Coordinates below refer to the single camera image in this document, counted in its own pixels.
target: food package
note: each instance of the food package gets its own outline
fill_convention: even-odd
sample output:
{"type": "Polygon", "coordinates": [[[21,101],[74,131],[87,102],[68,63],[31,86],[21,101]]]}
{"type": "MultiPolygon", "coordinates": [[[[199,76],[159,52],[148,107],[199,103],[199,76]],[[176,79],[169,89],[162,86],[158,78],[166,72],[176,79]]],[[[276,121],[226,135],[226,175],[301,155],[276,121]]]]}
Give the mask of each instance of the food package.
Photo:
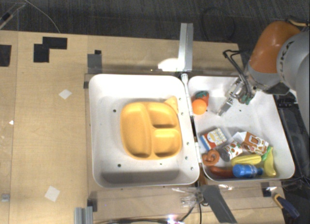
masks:
{"type": "Polygon", "coordinates": [[[207,151],[214,149],[216,146],[221,145],[227,141],[224,133],[220,128],[214,129],[208,133],[200,136],[200,141],[207,151]]]}
{"type": "Polygon", "coordinates": [[[229,160],[240,155],[243,151],[241,145],[238,142],[233,141],[231,144],[219,149],[218,152],[222,160],[228,162],[229,160]]]}
{"type": "Polygon", "coordinates": [[[233,139],[241,144],[241,146],[252,153],[263,155],[267,152],[269,143],[250,132],[237,132],[233,139]]]}

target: white cable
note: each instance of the white cable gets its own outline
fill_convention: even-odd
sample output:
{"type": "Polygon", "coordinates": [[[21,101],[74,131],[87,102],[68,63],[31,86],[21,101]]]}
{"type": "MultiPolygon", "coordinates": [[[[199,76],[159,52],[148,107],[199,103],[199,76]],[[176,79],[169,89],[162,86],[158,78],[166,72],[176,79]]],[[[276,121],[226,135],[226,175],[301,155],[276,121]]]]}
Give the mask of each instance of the white cable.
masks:
{"type": "Polygon", "coordinates": [[[39,12],[43,13],[55,26],[56,30],[58,31],[58,33],[61,33],[60,30],[58,29],[57,25],[55,24],[55,22],[53,21],[53,19],[50,18],[49,15],[47,15],[45,12],[43,12],[39,7],[35,6],[34,4],[30,3],[28,0],[24,0],[25,2],[27,2],[29,5],[33,6],[35,9],[37,9],[39,12]]]}

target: table surface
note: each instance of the table surface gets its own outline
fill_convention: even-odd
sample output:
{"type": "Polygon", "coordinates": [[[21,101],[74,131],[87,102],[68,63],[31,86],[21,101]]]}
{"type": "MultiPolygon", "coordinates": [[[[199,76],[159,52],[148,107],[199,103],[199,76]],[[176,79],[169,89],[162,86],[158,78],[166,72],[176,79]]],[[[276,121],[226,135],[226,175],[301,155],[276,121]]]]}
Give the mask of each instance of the table surface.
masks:
{"type": "MultiPolygon", "coordinates": [[[[0,31],[0,44],[12,46],[10,66],[0,67],[0,194],[11,197],[0,202],[0,223],[73,223],[74,208],[86,207],[89,189],[98,187],[92,185],[88,162],[83,88],[87,55],[101,50],[103,67],[111,72],[150,72],[160,61],[178,56],[179,41],[0,31]],[[44,36],[67,38],[67,49],[50,49],[49,63],[34,63],[33,45],[42,44],[44,36]],[[72,94],[63,99],[59,96],[63,90],[72,94]],[[45,197],[50,186],[60,191],[56,201],[45,197]]],[[[206,74],[235,75],[222,56],[225,49],[237,49],[237,45],[194,42],[193,67],[206,74]]],[[[280,182],[271,186],[283,195],[280,182]]],[[[229,187],[221,192],[238,223],[284,222],[280,208],[270,197],[263,197],[259,183],[229,187]]],[[[96,193],[106,209],[94,213],[95,223],[149,213],[158,216],[168,208],[179,215],[188,211],[170,187],[144,188],[140,198],[135,189],[97,188],[96,193]]],[[[217,223],[210,207],[202,212],[202,223],[217,223]]],[[[195,208],[186,223],[198,222],[195,208]]]]}

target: orange toy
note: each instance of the orange toy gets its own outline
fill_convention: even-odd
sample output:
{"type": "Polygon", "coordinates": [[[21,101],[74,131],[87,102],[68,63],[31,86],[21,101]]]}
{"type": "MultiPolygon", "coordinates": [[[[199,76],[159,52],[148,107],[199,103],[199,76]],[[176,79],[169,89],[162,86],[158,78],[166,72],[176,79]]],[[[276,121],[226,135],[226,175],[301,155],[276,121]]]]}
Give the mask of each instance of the orange toy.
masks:
{"type": "Polygon", "coordinates": [[[207,110],[207,104],[202,99],[195,99],[192,103],[193,112],[196,115],[202,115],[207,110]]]}
{"type": "Polygon", "coordinates": [[[202,155],[202,162],[206,166],[215,165],[219,161],[219,152],[210,150],[207,154],[202,155]]]}
{"type": "Polygon", "coordinates": [[[207,104],[207,107],[208,107],[208,105],[209,105],[209,93],[207,91],[200,91],[200,92],[196,93],[195,98],[204,100],[205,103],[207,104]]]}

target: gray carpet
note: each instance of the gray carpet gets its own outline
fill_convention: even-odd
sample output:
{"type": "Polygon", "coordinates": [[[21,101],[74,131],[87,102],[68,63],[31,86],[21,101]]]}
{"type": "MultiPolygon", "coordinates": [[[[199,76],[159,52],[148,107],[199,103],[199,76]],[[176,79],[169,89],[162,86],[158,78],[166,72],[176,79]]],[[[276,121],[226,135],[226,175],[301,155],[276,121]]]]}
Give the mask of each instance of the gray carpet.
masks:
{"type": "MultiPolygon", "coordinates": [[[[260,33],[289,15],[309,20],[310,0],[28,0],[47,13],[61,33],[179,39],[180,23],[194,24],[194,40],[238,43],[252,50],[260,33]]],[[[0,15],[23,0],[0,0],[0,15]]],[[[5,30],[57,32],[52,22],[27,4],[5,30]]],[[[244,63],[250,51],[243,54],[244,63]]],[[[310,189],[287,192],[309,221],[310,189]]]]}

